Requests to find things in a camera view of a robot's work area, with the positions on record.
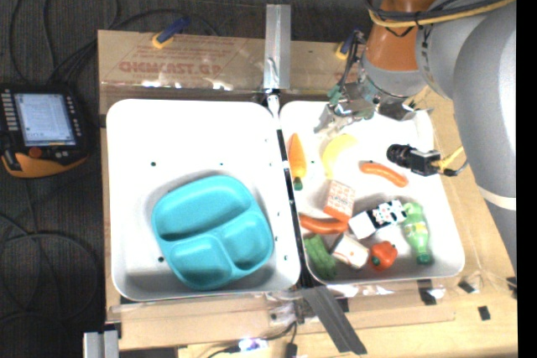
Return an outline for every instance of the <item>orange sausage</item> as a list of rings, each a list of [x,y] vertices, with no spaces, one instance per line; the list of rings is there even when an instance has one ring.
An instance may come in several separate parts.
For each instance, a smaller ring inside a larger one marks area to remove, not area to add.
[[[378,176],[382,176],[400,188],[405,187],[409,183],[409,180],[406,179],[402,174],[398,174],[395,170],[392,170],[383,164],[374,163],[373,161],[361,163],[360,170],[362,170],[362,172],[365,174],[376,174]]]
[[[347,223],[338,220],[319,220],[308,215],[299,215],[300,225],[315,234],[339,234],[347,231]]]

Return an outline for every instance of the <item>blue plate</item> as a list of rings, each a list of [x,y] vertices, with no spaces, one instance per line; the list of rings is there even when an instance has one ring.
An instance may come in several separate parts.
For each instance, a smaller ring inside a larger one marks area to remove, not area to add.
[[[199,179],[162,197],[153,231],[175,275],[212,290],[258,270],[272,255],[267,218],[244,184],[231,176]]]

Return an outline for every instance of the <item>green vegetable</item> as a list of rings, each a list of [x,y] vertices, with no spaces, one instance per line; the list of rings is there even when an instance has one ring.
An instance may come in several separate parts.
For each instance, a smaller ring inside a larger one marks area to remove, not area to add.
[[[321,237],[315,235],[304,239],[304,246],[315,272],[326,280],[335,278],[337,275],[336,259],[328,253]]]

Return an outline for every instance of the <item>blue clamp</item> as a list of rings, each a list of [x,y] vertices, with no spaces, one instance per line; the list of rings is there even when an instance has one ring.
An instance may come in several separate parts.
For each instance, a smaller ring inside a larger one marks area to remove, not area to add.
[[[190,17],[182,17],[175,20],[166,29],[153,37],[155,48],[162,49],[174,39],[174,34],[182,32],[190,25]]]

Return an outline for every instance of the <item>green bottle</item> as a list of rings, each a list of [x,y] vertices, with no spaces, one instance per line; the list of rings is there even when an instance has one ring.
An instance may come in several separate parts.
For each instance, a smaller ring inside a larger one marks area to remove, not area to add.
[[[403,209],[407,215],[403,221],[404,237],[417,254],[417,263],[430,264],[432,257],[427,248],[429,229],[425,223],[423,209],[417,203],[406,203],[403,205]]]

